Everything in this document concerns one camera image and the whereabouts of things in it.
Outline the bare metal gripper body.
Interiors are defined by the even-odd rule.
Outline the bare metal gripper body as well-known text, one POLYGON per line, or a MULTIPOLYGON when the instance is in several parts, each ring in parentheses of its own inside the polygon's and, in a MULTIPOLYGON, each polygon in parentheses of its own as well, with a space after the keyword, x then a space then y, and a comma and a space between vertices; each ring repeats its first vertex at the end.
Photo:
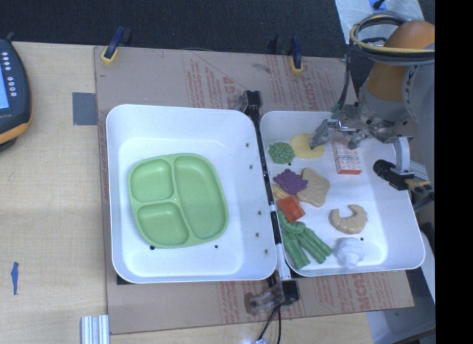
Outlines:
POLYGON ((397 136, 395 128, 402 122, 401 104, 345 104, 333 108, 336 128, 345 136, 352 132, 364 134, 364 139, 374 138, 383 144, 391 143, 397 136))

